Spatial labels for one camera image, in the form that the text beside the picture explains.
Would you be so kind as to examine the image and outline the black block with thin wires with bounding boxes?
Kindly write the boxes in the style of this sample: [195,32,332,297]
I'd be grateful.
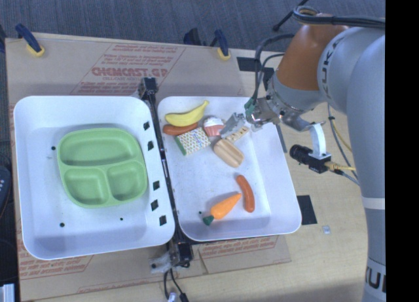
[167,240,194,267]
[138,77,160,99]

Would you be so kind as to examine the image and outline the pink and white cupcake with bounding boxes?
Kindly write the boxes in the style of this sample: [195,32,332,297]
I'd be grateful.
[202,115,225,138]

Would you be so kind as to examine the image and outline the black cylinder on white bracket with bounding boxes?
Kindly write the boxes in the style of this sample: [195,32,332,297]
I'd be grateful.
[289,122,333,175]

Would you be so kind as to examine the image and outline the yellow banana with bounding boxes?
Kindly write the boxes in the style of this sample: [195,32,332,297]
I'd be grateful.
[164,100,210,128]

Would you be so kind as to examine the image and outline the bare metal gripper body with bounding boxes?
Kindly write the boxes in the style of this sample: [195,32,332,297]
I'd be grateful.
[246,95,296,132]

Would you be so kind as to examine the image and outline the white plastic tray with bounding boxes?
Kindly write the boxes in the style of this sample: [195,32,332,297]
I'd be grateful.
[12,95,176,261]
[156,96,302,243]

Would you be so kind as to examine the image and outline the pale yellow biscuit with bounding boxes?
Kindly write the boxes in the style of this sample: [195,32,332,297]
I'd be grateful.
[225,126,251,143]

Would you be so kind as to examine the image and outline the beige bread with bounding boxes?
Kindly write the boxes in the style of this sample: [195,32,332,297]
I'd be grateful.
[213,138,246,169]

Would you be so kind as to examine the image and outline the orange carrot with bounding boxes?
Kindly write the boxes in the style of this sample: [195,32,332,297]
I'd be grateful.
[202,193,243,227]

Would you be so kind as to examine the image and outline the orange sausage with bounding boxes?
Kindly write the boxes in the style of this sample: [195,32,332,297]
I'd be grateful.
[236,174,256,214]
[162,122,199,137]

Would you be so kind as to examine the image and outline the green divided plate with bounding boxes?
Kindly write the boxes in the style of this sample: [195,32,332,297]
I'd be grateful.
[56,127,149,210]

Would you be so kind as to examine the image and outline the thin black and white rod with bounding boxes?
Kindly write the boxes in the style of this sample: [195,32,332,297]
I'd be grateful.
[146,92,184,246]

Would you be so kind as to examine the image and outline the brown cardboard board red print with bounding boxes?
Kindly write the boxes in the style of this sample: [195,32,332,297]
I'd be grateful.
[5,31,293,295]

